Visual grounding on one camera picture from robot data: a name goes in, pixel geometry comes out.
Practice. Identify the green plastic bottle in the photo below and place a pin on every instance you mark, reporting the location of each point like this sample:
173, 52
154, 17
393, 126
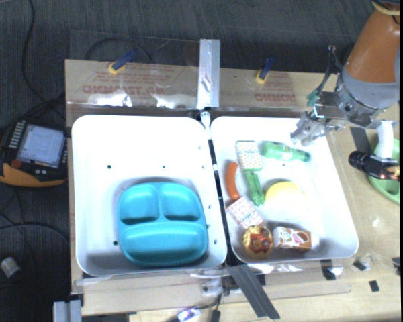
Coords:
278, 150

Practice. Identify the white orange patterned carton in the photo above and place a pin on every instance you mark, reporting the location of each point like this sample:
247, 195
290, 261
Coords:
249, 155

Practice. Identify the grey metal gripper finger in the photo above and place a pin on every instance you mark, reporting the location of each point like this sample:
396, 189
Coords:
315, 135
300, 131

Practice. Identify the yellow and red round pizza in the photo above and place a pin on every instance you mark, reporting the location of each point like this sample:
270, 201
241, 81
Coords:
258, 241

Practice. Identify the white pink patterned carton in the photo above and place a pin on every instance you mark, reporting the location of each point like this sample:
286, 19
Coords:
244, 213

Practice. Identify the white plastic tray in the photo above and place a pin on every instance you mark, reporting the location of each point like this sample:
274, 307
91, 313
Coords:
329, 220
97, 213

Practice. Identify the orange sausage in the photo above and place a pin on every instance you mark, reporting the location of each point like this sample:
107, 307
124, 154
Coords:
231, 179

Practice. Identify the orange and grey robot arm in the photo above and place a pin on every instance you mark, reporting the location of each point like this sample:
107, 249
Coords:
372, 52

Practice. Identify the green divided plate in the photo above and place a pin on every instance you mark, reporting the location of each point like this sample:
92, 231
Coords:
389, 188

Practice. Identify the green asparagus bunch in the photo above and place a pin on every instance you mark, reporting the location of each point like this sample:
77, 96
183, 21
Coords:
255, 188

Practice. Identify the brown cardboard board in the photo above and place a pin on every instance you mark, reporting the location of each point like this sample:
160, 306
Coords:
339, 290

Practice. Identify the brown and white carton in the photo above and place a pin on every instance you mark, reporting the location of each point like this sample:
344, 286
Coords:
293, 238

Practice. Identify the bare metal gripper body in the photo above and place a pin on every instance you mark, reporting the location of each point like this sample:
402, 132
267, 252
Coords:
332, 111

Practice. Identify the blue divided plate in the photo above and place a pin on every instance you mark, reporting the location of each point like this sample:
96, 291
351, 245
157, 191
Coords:
161, 226

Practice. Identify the black cylinder on white bracket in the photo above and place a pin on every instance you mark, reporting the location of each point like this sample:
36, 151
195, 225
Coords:
372, 163

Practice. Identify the yellow round lemon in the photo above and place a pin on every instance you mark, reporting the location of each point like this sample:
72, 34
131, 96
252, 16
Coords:
282, 193

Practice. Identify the small grey metal cylinder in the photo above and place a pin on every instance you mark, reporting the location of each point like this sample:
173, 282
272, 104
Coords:
10, 267

